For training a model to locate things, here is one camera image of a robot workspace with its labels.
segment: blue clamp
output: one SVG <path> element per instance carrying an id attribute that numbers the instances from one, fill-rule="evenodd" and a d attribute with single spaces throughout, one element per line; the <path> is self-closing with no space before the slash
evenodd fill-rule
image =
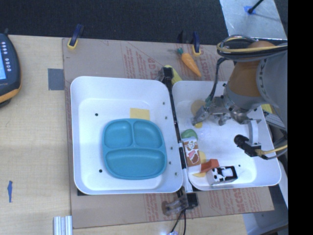
<path id="1" fill-rule="evenodd" d="M 193 39 L 191 41 L 192 45 L 192 50 L 193 50 L 193 54 L 196 56 L 199 56 L 201 54 L 201 50 L 200 50 L 200 40 L 199 40 L 199 35 L 196 31 L 194 31 L 193 33 Z"/>
<path id="2" fill-rule="evenodd" d="M 186 32 L 185 31 L 181 31 L 181 33 L 178 35 L 177 37 L 177 43 L 180 44 L 187 44 L 189 43 L 189 41 L 187 40 L 187 36 L 186 36 Z M 199 35 L 196 31 L 193 32 L 193 39 L 190 42 L 192 45 L 192 50 L 193 50 L 193 54 L 195 56 L 199 56 L 201 54 L 201 50 L 200 50 L 200 40 L 199 40 Z"/>
<path id="3" fill-rule="evenodd" d="M 69 49 L 75 49 L 78 43 L 78 38 L 80 38 L 83 34 L 84 26 L 81 24 L 77 24 L 73 36 L 69 39 L 67 43 L 67 47 Z"/>

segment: orange block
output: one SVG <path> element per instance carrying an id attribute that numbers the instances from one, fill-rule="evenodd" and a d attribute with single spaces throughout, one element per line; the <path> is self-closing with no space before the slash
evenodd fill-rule
<path id="1" fill-rule="evenodd" d="M 220 167 L 219 161 L 217 159 L 210 159 L 208 162 L 201 164 L 201 172 L 207 172 L 211 169 Z"/>

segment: yellow device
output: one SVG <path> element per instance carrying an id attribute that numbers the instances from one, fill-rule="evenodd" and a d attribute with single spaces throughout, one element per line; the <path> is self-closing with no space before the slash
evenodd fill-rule
<path id="1" fill-rule="evenodd" d="M 0 52 L 0 107 L 3 107 L 20 91 L 22 72 L 11 40 L 2 33 L 0 33 Z"/>

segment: blue divided plate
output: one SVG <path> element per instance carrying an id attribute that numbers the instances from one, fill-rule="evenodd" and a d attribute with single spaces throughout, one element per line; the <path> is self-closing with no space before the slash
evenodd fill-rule
<path id="1" fill-rule="evenodd" d="M 124 118 L 110 121 L 103 130 L 104 163 L 121 179 L 150 179 L 166 168 L 166 149 L 159 127 L 151 121 Z"/>

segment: cardboard sheet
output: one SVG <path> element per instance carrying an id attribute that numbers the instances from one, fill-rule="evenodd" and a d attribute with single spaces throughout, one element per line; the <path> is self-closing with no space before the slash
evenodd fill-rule
<path id="1" fill-rule="evenodd" d="M 192 53 L 191 45 L 79 39 L 76 49 L 67 48 L 63 39 L 67 139 L 70 171 L 72 223 L 75 229 L 174 220 L 166 216 L 162 203 L 173 202 L 176 193 L 166 194 L 81 194 L 73 179 L 70 84 L 78 76 L 125 77 L 155 79 L 165 65 L 172 66 L 183 80 L 214 80 L 216 62 L 220 56 L 215 46 L 201 45 L 201 55 L 194 57 L 202 77 L 193 74 L 181 61 L 177 48 Z M 227 81 L 233 69 L 232 61 L 220 66 L 219 80 Z M 199 205 L 187 212 L 187 218 L 272 211 L 273 202 L 268 187 L 197 191 Z"/>

